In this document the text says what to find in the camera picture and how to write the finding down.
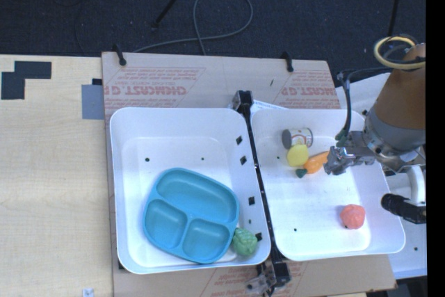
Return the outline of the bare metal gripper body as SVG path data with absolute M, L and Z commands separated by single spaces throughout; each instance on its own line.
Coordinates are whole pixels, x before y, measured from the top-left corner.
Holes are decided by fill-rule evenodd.
M 344 140 L 342 157 L 352 165 L 372 164 L 385 158 L 383 139 L 373 131 L 350 131 Z

